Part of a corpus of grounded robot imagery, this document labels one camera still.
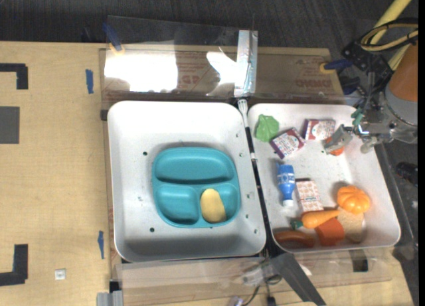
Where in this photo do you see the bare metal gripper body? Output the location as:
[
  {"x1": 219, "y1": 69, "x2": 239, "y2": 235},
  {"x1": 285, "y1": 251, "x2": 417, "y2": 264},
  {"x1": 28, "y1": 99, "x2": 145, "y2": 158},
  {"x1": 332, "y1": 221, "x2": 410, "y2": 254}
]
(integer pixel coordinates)
[{"x1": 355, "y1": 119, "x2": 418, "y2": 145}]

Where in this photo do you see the small orange toy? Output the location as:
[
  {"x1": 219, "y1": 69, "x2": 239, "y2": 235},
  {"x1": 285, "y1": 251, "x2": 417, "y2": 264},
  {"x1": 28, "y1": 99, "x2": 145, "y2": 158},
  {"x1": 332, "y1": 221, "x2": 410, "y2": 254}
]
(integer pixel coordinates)
[{"x1": 326, "y1": 136, "x2": 345, "y2": 157}]

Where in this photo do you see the purple and white carton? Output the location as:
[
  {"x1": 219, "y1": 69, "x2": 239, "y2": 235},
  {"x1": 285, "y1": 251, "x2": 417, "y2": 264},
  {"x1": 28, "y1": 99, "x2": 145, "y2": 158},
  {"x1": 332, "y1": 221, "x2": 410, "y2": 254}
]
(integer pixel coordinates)
[
  {"x1": 301, "y1": 118, "x2": 337, "y2": 142},
  {"x1": 269, "y1": 127, "x2": 307, "y2": 160}
]

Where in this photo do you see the white plastic tray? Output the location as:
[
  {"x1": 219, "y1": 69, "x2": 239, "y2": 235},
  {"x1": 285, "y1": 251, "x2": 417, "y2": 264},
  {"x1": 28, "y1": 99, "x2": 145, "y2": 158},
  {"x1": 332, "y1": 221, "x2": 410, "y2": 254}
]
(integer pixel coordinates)
[
  {"x1": 247, "y1": 102, "x2": 402, "y2": 254},
  {"x1": 106, "y1": 100, "x2": 268, "y2": 264}
]

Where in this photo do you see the orange pumpkin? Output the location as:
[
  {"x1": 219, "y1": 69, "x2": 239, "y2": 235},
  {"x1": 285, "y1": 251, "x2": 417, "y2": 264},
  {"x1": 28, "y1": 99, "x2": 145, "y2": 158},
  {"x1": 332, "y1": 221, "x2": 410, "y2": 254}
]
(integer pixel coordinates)
[{"x1": 336, "y1": 185, "x2": 371, "y2": 216}]

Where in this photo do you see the pink and white carton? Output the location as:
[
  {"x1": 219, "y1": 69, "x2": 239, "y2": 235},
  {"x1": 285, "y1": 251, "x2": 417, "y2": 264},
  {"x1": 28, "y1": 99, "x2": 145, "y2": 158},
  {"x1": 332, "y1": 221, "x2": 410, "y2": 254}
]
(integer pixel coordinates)
[{"x1": 294, "y1": 178, "x2": 325, "y2": 214}]

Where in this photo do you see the blue bottle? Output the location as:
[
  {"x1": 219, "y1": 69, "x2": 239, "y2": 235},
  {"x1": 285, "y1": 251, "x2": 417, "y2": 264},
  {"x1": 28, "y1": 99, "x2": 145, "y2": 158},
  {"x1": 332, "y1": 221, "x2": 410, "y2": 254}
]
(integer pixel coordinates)
[{"x1": 276, "y1": 162, "x2": 297, "y2": 208}]

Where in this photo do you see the green lettuce leaf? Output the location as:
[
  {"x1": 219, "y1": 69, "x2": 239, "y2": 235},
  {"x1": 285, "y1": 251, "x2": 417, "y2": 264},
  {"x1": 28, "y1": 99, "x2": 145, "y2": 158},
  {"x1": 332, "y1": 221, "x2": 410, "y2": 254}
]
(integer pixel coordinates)
[{"x1": 254, "y1": 114, "x2": 280, "y2": 143}]

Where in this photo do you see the orange carrot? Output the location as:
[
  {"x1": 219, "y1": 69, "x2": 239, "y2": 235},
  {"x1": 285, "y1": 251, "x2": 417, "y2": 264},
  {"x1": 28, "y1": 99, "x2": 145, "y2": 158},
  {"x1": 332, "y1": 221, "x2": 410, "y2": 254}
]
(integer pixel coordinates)
[{"x1": 290, "y1": 208, "x2": 341, "y2": 231}]

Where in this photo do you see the tan bread slice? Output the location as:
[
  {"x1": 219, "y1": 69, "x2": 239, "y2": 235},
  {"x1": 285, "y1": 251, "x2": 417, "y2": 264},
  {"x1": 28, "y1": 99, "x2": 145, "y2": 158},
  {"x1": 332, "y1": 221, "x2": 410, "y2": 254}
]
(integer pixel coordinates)
[{"x1": 336, "y1": 207, "x2": 367, "y2": 244}]

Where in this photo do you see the orange block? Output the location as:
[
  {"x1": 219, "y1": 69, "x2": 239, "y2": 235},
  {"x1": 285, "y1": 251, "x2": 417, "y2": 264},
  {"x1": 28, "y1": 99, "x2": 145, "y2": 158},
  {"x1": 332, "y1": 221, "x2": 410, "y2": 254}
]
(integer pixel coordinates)
[{"x1": 314, "y1": 218, "x2": 347, "y2": 247}]

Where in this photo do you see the brown sausage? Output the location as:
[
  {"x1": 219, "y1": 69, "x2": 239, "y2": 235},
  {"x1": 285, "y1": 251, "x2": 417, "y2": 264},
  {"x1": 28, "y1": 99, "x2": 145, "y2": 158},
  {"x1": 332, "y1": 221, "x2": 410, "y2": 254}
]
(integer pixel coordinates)
[{"x1": 272, "y1": 229, "x2": 316, "y2": 250}]

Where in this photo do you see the yellow potato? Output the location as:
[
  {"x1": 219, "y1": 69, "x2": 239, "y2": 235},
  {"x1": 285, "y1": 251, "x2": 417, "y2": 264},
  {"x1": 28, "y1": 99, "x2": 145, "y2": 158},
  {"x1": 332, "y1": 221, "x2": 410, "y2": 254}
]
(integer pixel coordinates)
[{"x1": 199, "y1": 187, "x2": 228, "y2": 224}]

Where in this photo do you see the blue divided plate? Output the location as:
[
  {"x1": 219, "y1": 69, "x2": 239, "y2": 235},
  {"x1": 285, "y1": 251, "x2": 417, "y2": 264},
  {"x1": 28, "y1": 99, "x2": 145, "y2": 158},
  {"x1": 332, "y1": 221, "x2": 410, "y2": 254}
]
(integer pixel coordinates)
[{"x1": 151, "y1": 146, "x2": 242, "y2": 230}]

